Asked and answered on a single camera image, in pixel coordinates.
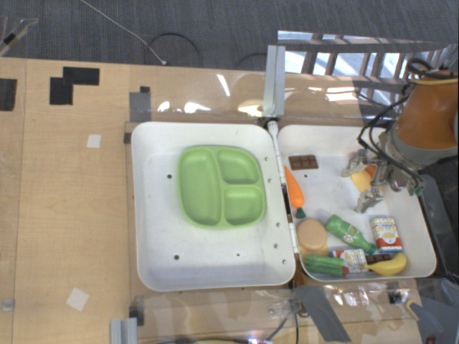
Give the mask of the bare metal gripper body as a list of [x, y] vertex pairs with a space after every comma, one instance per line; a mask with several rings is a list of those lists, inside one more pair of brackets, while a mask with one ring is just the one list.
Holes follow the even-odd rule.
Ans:
[[377, 158], [384, 168], [381, 181], [393, 191], [423, 192], [423, 181], [416, 170], [409, 168], [409, 163], [397, 152], [397, 147], [389, 131], [378, 135], [378, 141], [371, 140], [377, 151]]

